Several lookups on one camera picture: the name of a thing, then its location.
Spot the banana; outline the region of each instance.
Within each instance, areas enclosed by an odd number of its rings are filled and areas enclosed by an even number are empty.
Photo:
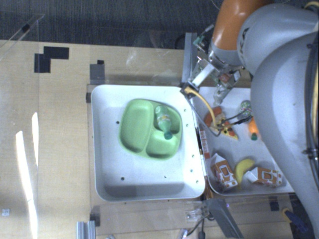
[[[238,182],[238,185],[241,184],[241,182],[243,180],[244,173],[246,173],[247,170],[252,168],[254,164],[255,164],[254,160],[252,160],[250,158],[246,158],[246,159],[240,161],[236,165],[235,170],[234,170],[234,175],[235,175],[235,178]]]

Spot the green plate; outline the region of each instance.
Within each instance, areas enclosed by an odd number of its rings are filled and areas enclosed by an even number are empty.
[[[140,156],[157,159],[168,159],[176,154],[182,130],[180,115],[167,106],[173,137],[166,140],[156,122],[155,108],[159,105],[163,104],[144,99],[134,99],[127,104],[119,135],[123,148]]]

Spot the orange bottle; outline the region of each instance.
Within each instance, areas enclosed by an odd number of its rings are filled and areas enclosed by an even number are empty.
[[[258,131],[254,117],[249,122],[248,129],[249,129],[249,132],[251,132],[250,139],[252,139],[253,141],[256,141],[258,139],[257,134],[259,133],[259,131]]]

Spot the green bottle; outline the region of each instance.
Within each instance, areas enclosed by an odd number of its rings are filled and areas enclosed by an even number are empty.
[[[156,119],[159,128],[164,132],[164,138],[169,140],[173,137],[170,131],[171,121],[168,115],[168,109],[166,106],[160,105],[155,108]]]

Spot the white plastic tray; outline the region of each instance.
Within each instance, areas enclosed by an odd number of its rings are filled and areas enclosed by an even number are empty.
[[[91,96],[95,184],[106,201],[187,199],[200,196],[205,181],[192,110],[177,87],[100,85]],[[154,160],[126,151],[119,143],[121,118],[132,99],[174,107],[182,119],[175,156]]]
[[[200,93],[206,98],[206,100],[213,106],[213,93],[215,88],[213,87],[202,87]],[[228,96],[224,99],[221,107],[226,115],[226,117],[232,117],[236,115],[239,111],[240,104],[244,100],[250,100],[250,89],[234,88]],[[208,113],[208,110],[204,103],[197,98],[194,98],[194,105],[198,113],[202,118]],[[256,166],[261,166],[264,168],[279,170],[276,162],[272,158],[270,152],[266,148],[265,144],[261,139],[257,141],[252,141],[250,139],[247,124],[240,124],[233,126],[235,133],[238,135],[239,140],[231,139],[227,136],[220,135],[219,137],[213,136],[210,132],[205,130],[208,147],[211,154],[218,152],[222,157],[224,157],[232,169],[235,165],[245,158],[252,158],[255,160]],[[210,169],[211,161],[206,160],[207,173],[209,177],[209,182],[214,191],[218,194],[225,196],[234,195],[259,195],[259,194],[280,194],[293,192],[293,189],[289,182],[284,178],[283,184],[280,187],[266,187],[262,185],[254,185],[243,178],[242,187],[231,189],[222,193],[219,190],[216,181],[213,179],[212,172]]]

